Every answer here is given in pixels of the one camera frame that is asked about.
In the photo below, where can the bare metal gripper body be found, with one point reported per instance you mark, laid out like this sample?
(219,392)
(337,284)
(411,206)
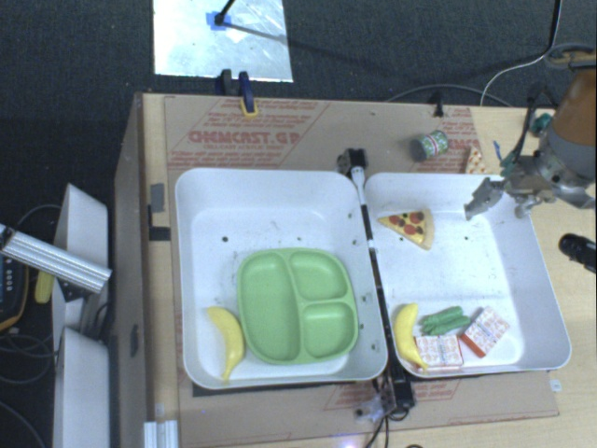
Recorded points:
(531,177)

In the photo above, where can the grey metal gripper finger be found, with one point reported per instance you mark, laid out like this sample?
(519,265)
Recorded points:
(482,199)
(524,205)

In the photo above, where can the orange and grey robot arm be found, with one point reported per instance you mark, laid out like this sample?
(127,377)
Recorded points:
(576,115)

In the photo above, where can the small orange pizza slice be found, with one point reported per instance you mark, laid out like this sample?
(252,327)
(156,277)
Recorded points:
(476,162)

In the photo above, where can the green and white can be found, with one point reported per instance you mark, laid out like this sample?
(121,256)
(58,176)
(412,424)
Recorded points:
(431,145)

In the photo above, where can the white plastic tray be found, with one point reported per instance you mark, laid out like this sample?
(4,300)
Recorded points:
(261,208)
(476,273)

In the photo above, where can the pizza slice with pepperoni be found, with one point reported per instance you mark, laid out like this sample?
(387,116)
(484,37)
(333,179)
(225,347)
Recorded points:
(412,227)

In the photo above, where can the thin black and white rod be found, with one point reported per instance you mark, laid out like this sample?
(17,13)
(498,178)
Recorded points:
(373,250)

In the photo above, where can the green bean pods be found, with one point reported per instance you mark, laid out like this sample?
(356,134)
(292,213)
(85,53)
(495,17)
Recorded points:
(443,320)

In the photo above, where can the orange and white carton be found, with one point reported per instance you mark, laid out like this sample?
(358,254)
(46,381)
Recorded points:
(485,331)
(438,353)

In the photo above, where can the yellow banana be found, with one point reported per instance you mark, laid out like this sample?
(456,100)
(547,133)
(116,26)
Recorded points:
(231,339)
(405,334)

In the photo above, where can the brown cardboard board red print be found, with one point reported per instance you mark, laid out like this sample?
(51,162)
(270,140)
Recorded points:
(289,133)

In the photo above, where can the green divided plate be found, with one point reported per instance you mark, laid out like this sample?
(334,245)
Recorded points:
(280,306)

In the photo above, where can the black cylinder on white bracket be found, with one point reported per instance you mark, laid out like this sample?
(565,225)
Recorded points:
(578,249)

